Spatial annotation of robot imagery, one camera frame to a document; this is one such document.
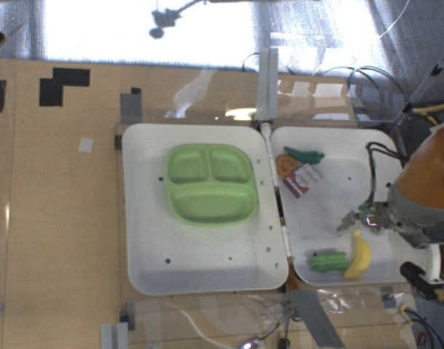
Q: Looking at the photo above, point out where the dark green toy pepper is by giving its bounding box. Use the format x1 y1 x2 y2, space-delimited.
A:
283 145 326 166

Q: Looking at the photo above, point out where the black cylinder on white bracket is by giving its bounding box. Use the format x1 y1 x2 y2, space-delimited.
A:
399 241 444 299

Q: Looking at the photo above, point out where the green toy vegetable bundle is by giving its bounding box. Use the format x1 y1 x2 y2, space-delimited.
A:
308 250 348 273

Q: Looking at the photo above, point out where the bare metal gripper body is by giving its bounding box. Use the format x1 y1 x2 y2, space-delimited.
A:
368 200 404 234

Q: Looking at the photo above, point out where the green divided plate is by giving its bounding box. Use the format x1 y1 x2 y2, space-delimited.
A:
165 143 260 227

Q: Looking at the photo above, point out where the yellow banana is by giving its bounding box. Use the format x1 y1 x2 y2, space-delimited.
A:
343 229 373 281

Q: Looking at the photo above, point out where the white plastic tray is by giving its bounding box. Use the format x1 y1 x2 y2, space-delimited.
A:
270 126 432 287
121 122 290 297

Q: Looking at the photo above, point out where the pale wood board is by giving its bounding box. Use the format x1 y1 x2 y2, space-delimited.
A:
0 57 419 349

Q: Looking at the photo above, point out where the purple and white carton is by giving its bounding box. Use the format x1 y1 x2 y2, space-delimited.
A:
282 162 323 200

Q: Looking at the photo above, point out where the thin black and white rod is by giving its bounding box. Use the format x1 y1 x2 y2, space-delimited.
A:
260 122 294 268

